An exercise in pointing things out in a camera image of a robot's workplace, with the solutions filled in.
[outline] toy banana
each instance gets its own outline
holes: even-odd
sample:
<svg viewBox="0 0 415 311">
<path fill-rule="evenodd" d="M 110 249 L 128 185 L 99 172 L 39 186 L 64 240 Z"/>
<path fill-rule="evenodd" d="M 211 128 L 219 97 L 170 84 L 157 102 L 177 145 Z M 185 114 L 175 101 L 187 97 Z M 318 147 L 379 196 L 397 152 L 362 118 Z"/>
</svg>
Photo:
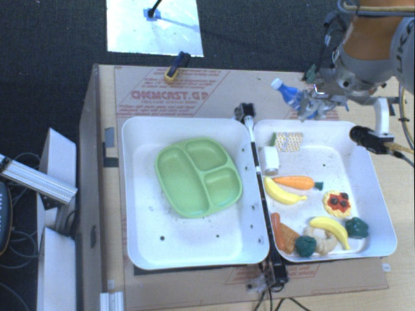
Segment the toy banana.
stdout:
<svg viewBox="0 0 415 311">
<path fill-rule="evenodd" d="M 310 221 L 310 226 L 332 232 L 340 243 L 343 244 L 344 249 L 350 250 L 348 243 L 348 231 L 336 220 L 326 216 L 317 216 Z"/>
<path fill-rule="evenodd" d="M 279 185 L 277 185 L 272 178 L 264 178 L 264 188 L 265 191 L 274 198 L 277 202 L 280 202 L 285 205 L 292 205 L 297 203 L 300 200 L 306 200 L 307 196 L 293 194 L 283 190 Z"/>
</svg>

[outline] white bottle cap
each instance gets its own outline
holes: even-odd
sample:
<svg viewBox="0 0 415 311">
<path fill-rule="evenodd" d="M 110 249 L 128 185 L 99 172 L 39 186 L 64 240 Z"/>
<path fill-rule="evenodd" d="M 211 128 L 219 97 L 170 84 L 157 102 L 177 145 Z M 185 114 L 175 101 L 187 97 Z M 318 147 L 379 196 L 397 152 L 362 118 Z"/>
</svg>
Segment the white bottle cap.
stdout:
<svg viewBox="0 0 415 311">
<path fill-rule="evenodd" d="M 280 80 L 279 78 L 276 78 L 275 80 L 272 81 L 271 83 L 271 87 L 274 90 L 278 90 L 281 86 L 283 85 L 283 81 Z"/>
</svg>

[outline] orange carrot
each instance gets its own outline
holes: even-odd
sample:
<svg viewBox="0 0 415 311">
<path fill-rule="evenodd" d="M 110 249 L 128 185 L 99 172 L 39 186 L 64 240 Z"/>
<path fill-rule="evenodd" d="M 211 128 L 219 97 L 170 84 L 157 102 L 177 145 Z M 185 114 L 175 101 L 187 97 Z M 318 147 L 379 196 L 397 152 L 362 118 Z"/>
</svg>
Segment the orange carrot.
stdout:
<svg viewBox="0 0 415 311">
<path fill-rule="evenodd" d="M 276 183 L 286 185 L 287 187 L 292 187 L 300 190 L 309 190 L 313 187 L 316 187 L 319 190 L 322 190 L 322 182 L 314 182 L 312 178 L 308 176 L 281 176 L 278 178 L 272 178 Z"/>
<path fill-rule="evenodd" d="M 274 232 L 275 242 L 277 244 L 278 249 L 284 250 L 285 249 L 285 239 L 283 236 L 283 232 L 281 230 L 281 220 L 278 213 L 271 214 L 271 224 L 272 230 Z"/>
</svg>

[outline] white tray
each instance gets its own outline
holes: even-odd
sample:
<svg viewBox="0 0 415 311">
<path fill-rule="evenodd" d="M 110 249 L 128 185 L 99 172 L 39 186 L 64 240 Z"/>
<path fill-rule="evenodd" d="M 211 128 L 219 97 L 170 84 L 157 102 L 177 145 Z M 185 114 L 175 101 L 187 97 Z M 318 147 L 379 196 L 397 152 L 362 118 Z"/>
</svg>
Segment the white tray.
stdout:
<svg viewBox="0 0 415 311">
<path fill-rule="evenodd" d="M 158 182 L 158 152 L 175 142 L 210 137 L 225 147 L 243 184 L 241 198 L 203 218 L 184 218 Z M 231 119 L 134 117 L 122 128 L 120 168 L 125 188 L 127 247 L 145 270 L 256 264 L 269 241 L 247 129 Z"/>
<path fill-rule="evenodd" d="M 279 176 L 305 175 L 314 181 L 323 181 L 322 191 L 299 191 L 308 199 L 294 205 L 283 205 L 267 195 L 270 214 L 278 212 L 281 222 L 300 235 L 309 220 L 315 216 L 330 216 L 323 207 L 326 191 L 347 192 L 351 203 L 351 217 L 357 216 L 369 225 L 369 236 L 364 239 L 349 238 L 350 250 L 343 250 L 340 243 L 326 256 L 315 253 L 304 258 L 296 252 L 291 255 L 280 251 L 292 262 L 310 262 L 361 257 L 385 257 L 397 245 L 396 234 L 385 205 L 379 182 L 369 152 L 349 138 L 352 123 L 342 121 L 290 121 L 263 120 L 255 125 L 258 148 L 268 146 L 274 132 L 300 132 L 303 139 L 298 151 L 280 152 Z M 347 219 L 336 219 L 344 225 Z"/>
</svg>

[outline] black carpet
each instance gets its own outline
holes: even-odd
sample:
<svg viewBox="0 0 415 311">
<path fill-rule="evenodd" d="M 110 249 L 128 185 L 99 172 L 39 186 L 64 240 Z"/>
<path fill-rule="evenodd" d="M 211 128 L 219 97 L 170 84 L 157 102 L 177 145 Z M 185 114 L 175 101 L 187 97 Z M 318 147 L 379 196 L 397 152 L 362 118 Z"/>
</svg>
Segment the black carpet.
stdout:
<svg viewBox="0 0 415 311">
<path fill-rule="evenodd" d="M 205 57 L 192 58 L 189 67 L 280 71 L 304 71 L 316 61 L 324 17 L 337 2 L 196 1 Z M 49 127 L 77 142 L 93 63 L 171 62 L 170 56 L 107 52 L 106 0 L 0 0 L 0 154 L 41 154 Z M 26 197 L 14 220 L 16 229 L 31 233 L 34 195 Z M 0 268 L 0 282 L 31 310 L 36 309 L 36 273 L 36 260 L 20 270 Z M 0 286 L 0 310 L 24 308 Z"/>
</svg>

